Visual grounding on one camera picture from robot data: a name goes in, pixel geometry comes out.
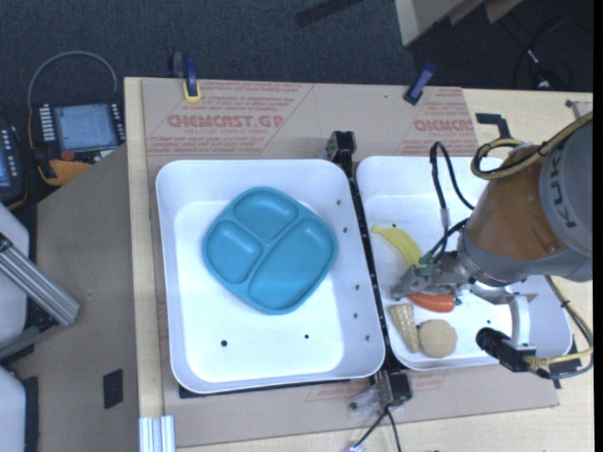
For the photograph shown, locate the black block with thin wires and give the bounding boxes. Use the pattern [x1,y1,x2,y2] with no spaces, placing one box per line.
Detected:
[375,371,416,408]
[324,129,357,164]

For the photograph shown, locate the tan waffle cone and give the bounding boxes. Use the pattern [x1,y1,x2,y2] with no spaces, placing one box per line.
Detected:
[387,302,422,354]

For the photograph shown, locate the white plastic tray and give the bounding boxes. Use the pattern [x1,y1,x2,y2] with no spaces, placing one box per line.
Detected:
[155,158,387,396]
[355,154,574,373]

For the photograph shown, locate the blue divided plate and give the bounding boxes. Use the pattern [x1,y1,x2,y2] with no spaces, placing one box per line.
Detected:
[201,186,340,316]

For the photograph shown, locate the brown cardboard board red print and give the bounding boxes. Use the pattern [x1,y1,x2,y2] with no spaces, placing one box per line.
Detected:
[140,78,562,449]

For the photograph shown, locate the tan round biscuit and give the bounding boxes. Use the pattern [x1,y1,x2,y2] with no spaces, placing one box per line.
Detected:
[416,318,459,360]

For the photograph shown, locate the black cylinder on white bracket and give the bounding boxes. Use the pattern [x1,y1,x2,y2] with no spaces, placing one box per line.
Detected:
[474,291,540,374]

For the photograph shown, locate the orange carrot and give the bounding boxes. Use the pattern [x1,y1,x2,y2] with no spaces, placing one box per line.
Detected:
[408,292,461,314]

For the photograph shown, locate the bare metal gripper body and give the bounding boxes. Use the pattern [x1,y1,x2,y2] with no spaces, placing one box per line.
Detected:
[420,250,511,301]

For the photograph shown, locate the yellow banana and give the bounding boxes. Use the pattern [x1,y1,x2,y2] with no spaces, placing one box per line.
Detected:
[370,223,426,271]

